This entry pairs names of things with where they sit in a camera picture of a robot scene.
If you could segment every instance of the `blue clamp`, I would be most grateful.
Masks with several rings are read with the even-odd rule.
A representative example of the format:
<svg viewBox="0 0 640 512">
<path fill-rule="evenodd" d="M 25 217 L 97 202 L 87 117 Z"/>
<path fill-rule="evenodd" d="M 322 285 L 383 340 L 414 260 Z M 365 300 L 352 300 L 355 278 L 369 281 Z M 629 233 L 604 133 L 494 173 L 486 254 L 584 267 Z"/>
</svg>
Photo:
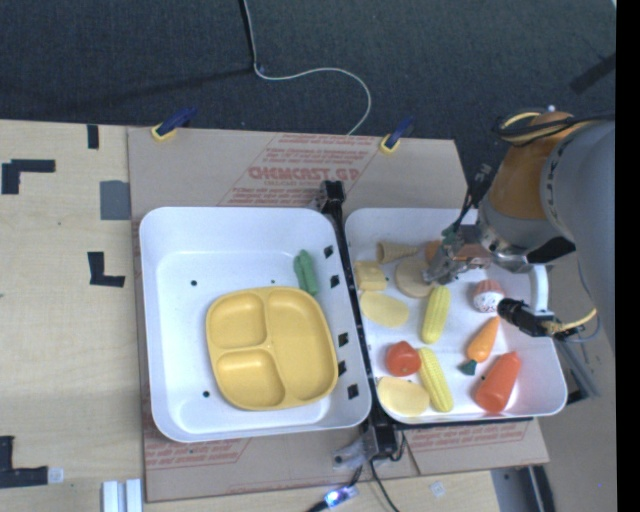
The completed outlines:
<svg viewBox="0 0 640 512">
<path fill-rule="evenodd" d="M 398 146 L 400 145 L 400 137 L 407 136 L 413 131 L 414 119 L 415 118 L 413 116 L 407 116 L 400 121 L 393 133 L 390 133 L 380 141 L 380 151 L 385 155 L 390 155 L 398 149 Z"/>
<path fill-rule="evenodd" d="M 197 112 L 198 109 L 195 107 L 180 109 L 163 123 L 151 128 L 151 135 L 153 135 L 153 138 L 158 142 L 170 139 L 175 135 L 176 128 L 187 125 L 195 117 Z"/>
</svg>

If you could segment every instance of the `white tray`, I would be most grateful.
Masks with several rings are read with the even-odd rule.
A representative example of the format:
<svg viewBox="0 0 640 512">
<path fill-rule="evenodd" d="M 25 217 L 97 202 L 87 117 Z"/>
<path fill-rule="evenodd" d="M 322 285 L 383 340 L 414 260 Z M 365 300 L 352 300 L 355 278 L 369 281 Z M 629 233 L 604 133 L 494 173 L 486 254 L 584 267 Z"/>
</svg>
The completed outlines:
<svg viewBox="0 0 640 512">
<path fill-rule="evenodd" d="M 140 226 L 151 408 L 158 429 L 180 442 L 285 434 L 361 423 L 371 393 L 335 231 L 298 208 L 167 207 Z M 205 315 L 219 296 L 262 286 L 298 286 L 293 259 L 305 249 L 319 282 L 341 375 L 312 404 L 246 411 L 219 392 Z"/>
<path fill-rule="evenodd" d="M 349 215 L 345 226 L 351 263 L 353 265 L 358 260 L 375 260 L 376 244 L 382 240 L 423 248 L 426 242 L 440 239 L 441 231 L 449 226 L 459 213 L 459 210 L 449 209 L 357 210 Z M 475 213 L 471 211 L 465 218 L 465 223 L 473 222 Z M 396 288 L 394 270 L 397 263 L 398 261 L 394 261 L 382 265 L 388 279 L 388 287 L 383 293 L 402 300 L 409 306 L 408 321 L 398 328 L 386 328 L 363 315 L 363 327 L 375 378 L 390 375 L 384 365 L 384 355 L 391 343 L 406 340 L 416 348 L 426 346 L 419 337 L 426 299 L 409 298 Z M 447 285 L 452 298 L 445 331 L 440 340 L 429 345 L 437 354 L 447 377 L 454 398 L 454 408 L 449 413 L 441 413 L 429 407 L 424 414 L 417 417 L 400 416 L 385 410 L 389 416 L 405 424 L 471 422 L 552 415 L 564 407 L 567 389 L 553 341 L 550 338 L 532 338 L 506 321 L 501 322 L 492 357 L 478 365 L 476 376 L 464 375 L 458 369 L 465 361 L 464 350 L 473 333 L 489 318 L 487 313 L 478 312 L 473 308 L 470 297 L 475 284 L 485 278 L 496 279 L 509 298 L 531 304 L 534 291 L 537 304 L 547 302 L 545 283 L 532 290 L 530 278 L 526 274 L 512 274 L 496 265 L 486 270 L 477 269 L 460 274 L 458 280 Z M 502 413 L 486 413 L 473 401 L 472 392 L 478 385 L 480 376 L 495 358 L 512 350 L 520 355 L 522 368 L 511 400 Z M 415 374 L 408 380 L 419 382 L 419 376 Z"/>
</svg>

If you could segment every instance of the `divided yellow plate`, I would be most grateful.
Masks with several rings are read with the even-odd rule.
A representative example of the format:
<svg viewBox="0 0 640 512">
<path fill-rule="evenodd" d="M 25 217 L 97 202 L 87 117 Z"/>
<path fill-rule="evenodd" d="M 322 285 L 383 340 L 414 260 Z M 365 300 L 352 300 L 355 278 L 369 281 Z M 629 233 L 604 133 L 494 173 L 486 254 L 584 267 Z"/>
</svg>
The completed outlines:
<svg viewBox="0 0 640 512">
<path fill-rule="evenodd" d="M 298 288 L 223 295 L 207 311 L 206 333 L 220 392 L 241 409 L 309 404 L 331 393 L 338 380 L 322 309 Z"/>
</svg>

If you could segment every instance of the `cardboard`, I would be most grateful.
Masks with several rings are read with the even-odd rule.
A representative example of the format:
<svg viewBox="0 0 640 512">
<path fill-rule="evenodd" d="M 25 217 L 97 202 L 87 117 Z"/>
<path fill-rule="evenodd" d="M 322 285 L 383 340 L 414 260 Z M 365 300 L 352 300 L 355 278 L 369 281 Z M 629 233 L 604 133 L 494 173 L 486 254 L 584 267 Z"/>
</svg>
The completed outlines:
<svg viewBox="0 0 640 512">
<path fill-rule="evenodd" d="M 455 144 L 380 138 L 179 129 L 166 142 L 128 129 L 136 311 L 149 502 L 348 482 L 332 452 L 359 428 L 181 444 L 164 438 L 149 410 L 138 227 L 162 206 L 314 206 L 323 180 L 340 180 L 346 216 L 364 207 L 459 208 L 466 183 Z M 537 420 L 407 430 L 407 453 L 382 478 L 508 467 L 548 460 Z M 367 471 L 362 479 L 369 479 Z"/>
</svg>

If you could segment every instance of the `red tomato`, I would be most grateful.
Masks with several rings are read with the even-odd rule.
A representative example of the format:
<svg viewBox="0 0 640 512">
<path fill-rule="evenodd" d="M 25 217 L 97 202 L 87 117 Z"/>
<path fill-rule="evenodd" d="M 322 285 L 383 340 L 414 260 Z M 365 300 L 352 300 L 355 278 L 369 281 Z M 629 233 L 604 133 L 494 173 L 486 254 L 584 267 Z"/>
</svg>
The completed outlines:
<svg viewBox="0 0 640 512">
<path fill-rule="evenodd" d="M 396 377 L 405 377 L 420 369 L 420 355 L 406 341 L 394 343 L 387 349 L 384 358 L 387 370 Z"/>
</svg>

